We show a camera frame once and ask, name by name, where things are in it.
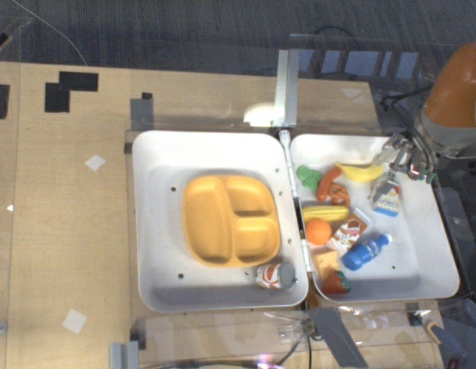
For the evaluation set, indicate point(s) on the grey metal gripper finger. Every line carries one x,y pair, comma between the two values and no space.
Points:
380,190
393,180

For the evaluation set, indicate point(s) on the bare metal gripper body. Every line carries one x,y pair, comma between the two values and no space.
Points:
397,150

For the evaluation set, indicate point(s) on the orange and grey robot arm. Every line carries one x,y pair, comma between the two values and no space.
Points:
453,90

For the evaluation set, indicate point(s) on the blue and white carton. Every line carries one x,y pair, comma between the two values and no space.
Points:
388,204

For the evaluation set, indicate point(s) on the yellow banana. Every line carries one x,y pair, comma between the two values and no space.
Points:
360,172

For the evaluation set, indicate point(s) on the brown pretzel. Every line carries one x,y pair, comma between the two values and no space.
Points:
340,196

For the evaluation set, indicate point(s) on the brown and white carton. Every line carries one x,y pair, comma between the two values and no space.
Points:
348,232

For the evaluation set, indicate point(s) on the orange-red sausage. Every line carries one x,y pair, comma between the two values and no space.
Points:
325,185

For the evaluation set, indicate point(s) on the yellow corn cob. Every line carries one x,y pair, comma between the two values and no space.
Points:
324,213

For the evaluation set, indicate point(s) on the white plastic tray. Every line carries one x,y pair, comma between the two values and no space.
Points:
414,244
160,244

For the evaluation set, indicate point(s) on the blue bottle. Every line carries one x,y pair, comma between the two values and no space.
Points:
362,254

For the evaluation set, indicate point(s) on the orange fruit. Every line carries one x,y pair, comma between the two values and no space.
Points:
318,231

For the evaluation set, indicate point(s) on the yellow cheese wedge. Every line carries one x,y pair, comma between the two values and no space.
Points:
324,261

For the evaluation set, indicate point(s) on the red strawberry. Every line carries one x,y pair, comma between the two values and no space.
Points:
335,283

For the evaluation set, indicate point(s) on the orange and white can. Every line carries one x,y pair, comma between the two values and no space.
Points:
272,276

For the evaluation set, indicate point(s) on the orange divided plate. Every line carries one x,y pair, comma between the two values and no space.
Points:
207,221

